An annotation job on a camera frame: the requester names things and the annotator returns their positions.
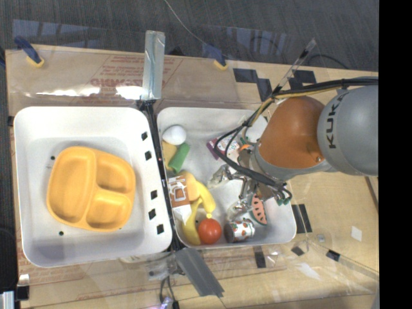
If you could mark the white egg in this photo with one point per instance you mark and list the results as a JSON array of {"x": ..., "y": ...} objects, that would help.
[{"x": 174, "y": 134}]

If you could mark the green cylinder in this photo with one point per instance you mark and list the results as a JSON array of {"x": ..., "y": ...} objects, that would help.
[{"x": 179, "y": 158}]

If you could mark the yellow divided plate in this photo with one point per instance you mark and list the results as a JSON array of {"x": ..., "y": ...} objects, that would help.
[{"x": 91, "y": 188}]

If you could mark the tan bread piece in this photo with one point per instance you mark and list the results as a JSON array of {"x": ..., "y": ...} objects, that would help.
[{"x": 192, "y": 187}]

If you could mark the orange and white carton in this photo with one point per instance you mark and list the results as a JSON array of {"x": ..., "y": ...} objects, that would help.
[{"x": 177, "y": 193}]

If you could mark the white plastic tray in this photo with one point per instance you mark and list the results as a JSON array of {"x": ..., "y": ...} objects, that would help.
[
  {"x": 38, "y": 124},
  {"x": 206, "y": 121}
]

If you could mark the red tomato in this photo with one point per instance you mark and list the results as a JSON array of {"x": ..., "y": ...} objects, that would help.
[{"x": 209, "y": 231}]

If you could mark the brown cardboard board red print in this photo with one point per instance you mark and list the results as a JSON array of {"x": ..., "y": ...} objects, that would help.
[{"x": 96, "y": 76}]

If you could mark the yellow banana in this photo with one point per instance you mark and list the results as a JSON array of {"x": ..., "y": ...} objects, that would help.
[
  {"x": 207, "y": 195},
  {"x": 191, "y": 228}
]

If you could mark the watermelon slice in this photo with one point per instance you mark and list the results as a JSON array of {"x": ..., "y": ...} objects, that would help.
[{"x": 259, "y": 210}]

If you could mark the purple and white packet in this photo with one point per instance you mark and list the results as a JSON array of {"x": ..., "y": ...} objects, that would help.
[{"x": 222, "y": 145}]

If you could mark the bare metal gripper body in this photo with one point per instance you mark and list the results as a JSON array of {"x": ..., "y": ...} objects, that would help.
[{"x": 246, "y": 159}]

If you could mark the yellow block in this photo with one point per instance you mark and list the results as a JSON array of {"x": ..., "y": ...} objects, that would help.
[{"x": 168, "y": 153}]

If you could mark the small can tomato print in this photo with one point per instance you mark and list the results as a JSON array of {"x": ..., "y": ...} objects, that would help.
[{"x": 241, "y": 231}]

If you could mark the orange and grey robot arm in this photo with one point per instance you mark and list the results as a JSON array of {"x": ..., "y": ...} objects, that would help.
[{"x": 299, "y": 130}]

